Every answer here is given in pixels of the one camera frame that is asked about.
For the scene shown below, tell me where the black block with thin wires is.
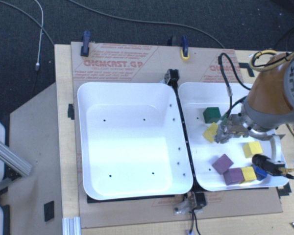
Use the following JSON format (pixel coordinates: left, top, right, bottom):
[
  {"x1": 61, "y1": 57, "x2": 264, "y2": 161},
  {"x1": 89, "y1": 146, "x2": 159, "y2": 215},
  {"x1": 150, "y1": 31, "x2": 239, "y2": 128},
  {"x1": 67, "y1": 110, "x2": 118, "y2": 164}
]
[
  {"x1": 165, "y1": 69, "x2": 181, "y2": 87},
  {"x1": 191, "y1": 191, "x2": 208, "y2": 208}
]

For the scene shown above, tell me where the blue cube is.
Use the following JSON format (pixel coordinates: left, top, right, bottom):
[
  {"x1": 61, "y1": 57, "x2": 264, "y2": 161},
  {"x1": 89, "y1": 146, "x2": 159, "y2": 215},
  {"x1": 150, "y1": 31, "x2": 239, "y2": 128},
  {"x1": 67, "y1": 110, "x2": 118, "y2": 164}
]
[{"x1": 251, "y1": 164, "x2": 269, "y2": 182}]

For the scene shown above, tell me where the brown cardboard board red print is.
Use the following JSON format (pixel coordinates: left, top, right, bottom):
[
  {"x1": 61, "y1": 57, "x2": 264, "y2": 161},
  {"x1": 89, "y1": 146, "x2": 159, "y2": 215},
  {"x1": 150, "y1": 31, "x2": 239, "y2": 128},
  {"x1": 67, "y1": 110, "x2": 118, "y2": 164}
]
[{"x1": 70, "y1": 42, "x2": 284, "y2": 229}]

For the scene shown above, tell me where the black cylinder on white bracket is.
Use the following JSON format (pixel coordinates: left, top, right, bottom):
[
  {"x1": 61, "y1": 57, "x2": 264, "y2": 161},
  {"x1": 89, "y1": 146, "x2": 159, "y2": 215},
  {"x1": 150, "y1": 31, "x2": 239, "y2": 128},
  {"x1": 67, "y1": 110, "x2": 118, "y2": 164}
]
[{"x1": 251, "y1": 134, "x2": 288, "y2": 177}]

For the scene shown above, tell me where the yellow cube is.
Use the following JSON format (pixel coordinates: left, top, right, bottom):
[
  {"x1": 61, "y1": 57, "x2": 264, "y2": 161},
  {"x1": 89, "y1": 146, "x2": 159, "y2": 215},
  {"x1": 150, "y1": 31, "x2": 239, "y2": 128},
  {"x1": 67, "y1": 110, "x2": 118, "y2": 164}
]
[
  {"x1": 202, "y1": 121, "x2": 220, "y2": 143},
  {"x1": 242, "y1": 141, "x2": 264, "y2": 159},
  {"x1": 240, "y1": 166, "x2": 258, "y2": 183}
]

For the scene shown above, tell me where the green cube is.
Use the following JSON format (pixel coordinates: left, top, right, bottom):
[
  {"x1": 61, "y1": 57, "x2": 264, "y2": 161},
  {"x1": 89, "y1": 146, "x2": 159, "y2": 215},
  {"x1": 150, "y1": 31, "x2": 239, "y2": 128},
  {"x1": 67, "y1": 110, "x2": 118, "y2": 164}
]
[{"x1": 202, "y1": 107, "x2": 222, "y2": 124}]

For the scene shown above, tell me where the thin black rod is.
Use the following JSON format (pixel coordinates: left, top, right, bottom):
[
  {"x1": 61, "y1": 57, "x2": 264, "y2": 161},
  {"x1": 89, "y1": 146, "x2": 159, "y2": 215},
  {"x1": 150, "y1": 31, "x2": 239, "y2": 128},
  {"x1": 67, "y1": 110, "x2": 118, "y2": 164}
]
[{"x1": 172, "y1": 81, "x2": 198, "y2": 191}]

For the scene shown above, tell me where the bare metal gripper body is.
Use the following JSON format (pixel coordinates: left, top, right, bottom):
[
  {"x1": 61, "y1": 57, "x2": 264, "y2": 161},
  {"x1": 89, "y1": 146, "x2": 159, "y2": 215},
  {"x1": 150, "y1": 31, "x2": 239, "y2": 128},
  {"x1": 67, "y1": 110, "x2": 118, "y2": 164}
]
[{"x1": 220, "y1": 113, "x2": 255, "y2": 138}]

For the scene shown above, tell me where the purple cube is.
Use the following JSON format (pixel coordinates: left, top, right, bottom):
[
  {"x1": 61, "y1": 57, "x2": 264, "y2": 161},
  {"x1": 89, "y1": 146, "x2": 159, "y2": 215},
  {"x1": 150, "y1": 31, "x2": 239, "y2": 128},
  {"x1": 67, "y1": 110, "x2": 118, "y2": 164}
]
[
  {"x1": 211, "y1": 153, "x2": 235, "y2": 175},
  {"x1": 222, "y1": 167, "x2": 245, "y2": 186}
]

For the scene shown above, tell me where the white plastic tray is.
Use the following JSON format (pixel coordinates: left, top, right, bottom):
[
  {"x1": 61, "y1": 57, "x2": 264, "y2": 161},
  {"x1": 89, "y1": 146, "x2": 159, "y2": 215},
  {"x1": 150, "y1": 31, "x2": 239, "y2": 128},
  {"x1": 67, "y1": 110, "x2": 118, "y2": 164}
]
[
  {"x1": 76, "y1": 82, "x2": 195, "y2": 201},
  {"x1": 177, "y1": 82, "x2": 289, "y2": 192}
]

